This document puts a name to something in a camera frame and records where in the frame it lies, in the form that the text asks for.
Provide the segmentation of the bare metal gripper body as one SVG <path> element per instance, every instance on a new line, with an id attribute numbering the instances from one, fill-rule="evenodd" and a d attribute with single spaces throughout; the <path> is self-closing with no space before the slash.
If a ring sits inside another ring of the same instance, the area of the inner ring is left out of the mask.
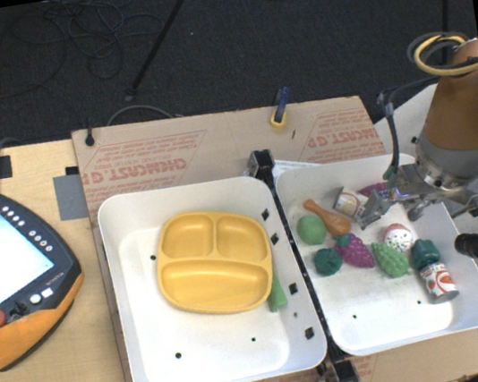
<path id="1" fill-rule="evenodd" d="M 467 180 L 442 170 L 432 162 L 404 164 L 398 168 L 391 198 L 395 202 L 418 204 L 461 195 Z"/>

